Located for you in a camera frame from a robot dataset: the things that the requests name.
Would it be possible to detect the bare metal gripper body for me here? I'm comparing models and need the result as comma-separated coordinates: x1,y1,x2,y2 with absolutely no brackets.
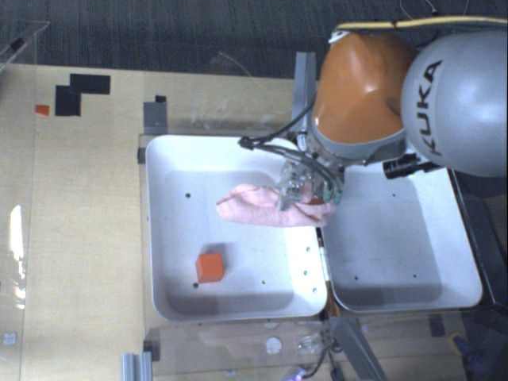
279,152,345,198

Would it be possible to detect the pink cloth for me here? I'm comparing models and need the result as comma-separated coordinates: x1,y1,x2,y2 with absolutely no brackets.
216,183,338,229

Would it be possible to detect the white plastic tray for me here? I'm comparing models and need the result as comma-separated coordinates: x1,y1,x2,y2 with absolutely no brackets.
144,134,329,324
319,160,484,314

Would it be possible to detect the thin black and white rod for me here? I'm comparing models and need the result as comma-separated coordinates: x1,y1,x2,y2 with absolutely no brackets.
315,226,338,320

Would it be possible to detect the orange cube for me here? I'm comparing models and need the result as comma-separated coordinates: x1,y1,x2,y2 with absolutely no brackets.
194,252,226,284

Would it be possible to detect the pale wood board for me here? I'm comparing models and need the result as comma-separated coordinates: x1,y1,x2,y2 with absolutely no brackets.
0,63,477,381

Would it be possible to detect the black cylinder on white bracket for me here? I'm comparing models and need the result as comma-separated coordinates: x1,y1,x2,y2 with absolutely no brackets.
361,153,441,180

